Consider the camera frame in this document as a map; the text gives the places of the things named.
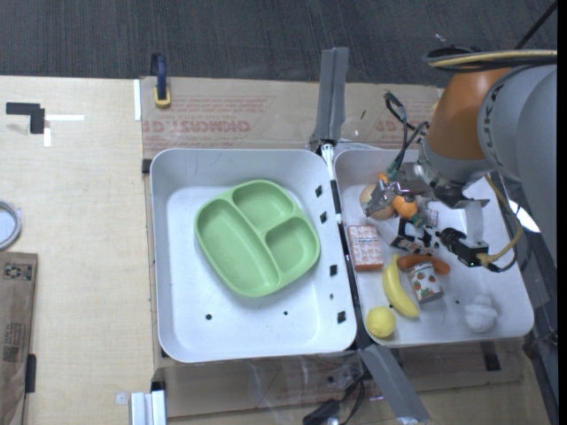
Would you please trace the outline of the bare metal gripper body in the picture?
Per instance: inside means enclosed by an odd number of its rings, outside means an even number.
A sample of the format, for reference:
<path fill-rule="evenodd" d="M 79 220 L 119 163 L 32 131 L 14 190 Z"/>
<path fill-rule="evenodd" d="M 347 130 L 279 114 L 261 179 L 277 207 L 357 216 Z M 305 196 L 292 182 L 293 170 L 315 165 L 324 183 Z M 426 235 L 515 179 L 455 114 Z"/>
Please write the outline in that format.
<path fill-rule="evenodd" d="M 404 162 L 400 169 L 400 184 L 413 195 L 438 200 L 461 200 L 463 185 L 438 172 L 430 164 Z"/>

